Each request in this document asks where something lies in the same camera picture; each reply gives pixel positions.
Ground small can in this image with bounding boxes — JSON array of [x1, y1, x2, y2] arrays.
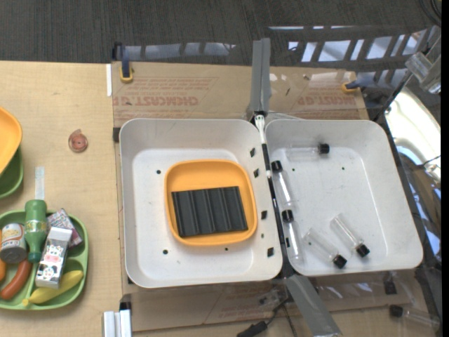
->
[[0, 222, 29, 265]]

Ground red sausage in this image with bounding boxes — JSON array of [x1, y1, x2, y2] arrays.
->
[[0, 258, 34, 301]]

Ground white plastic tray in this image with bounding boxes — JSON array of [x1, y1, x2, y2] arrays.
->
[[263, 119, 424, 278], [118, 117, 284, 290]]

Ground clear bottle black cap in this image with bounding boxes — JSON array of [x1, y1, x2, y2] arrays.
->
[[389, 304, 441, 332], [270, 159, 296, 211], [281, 209, 304, 263], [302, 227, 349, 270], [285, 143, 331, 161], [329, 213, 371, 259]]

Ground purple and pink packet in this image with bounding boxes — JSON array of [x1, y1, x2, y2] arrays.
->
[[46, 208, 84, 249]]

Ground black ribbed block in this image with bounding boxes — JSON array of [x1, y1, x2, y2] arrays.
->
[[170, 185, 250, 239]]

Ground brown cardboard board red print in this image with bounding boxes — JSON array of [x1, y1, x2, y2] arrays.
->
[[110, 60, 424, 333]]

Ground pink round disc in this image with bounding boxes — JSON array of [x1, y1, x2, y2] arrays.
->
[[67, 128, 89, 153]]

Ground white carton cow print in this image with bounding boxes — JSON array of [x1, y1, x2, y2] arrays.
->
[[34, 225, 74, 290]]

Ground thin black and white rod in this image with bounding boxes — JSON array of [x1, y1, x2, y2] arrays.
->
[[254, 114, 294, 279]]

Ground green divided plate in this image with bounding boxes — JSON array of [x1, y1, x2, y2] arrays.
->
[[0, 209, 89, 311]]

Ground green bottle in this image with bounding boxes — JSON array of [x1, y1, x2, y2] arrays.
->
[[23, 199, 48, 264]]

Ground yellow banana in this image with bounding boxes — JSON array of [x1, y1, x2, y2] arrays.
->
[[22, 269, 85, 305]]

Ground orange plate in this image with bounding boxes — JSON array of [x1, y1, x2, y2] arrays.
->
[[163, 159, 259, 248], [0, 106, 23, 176]]

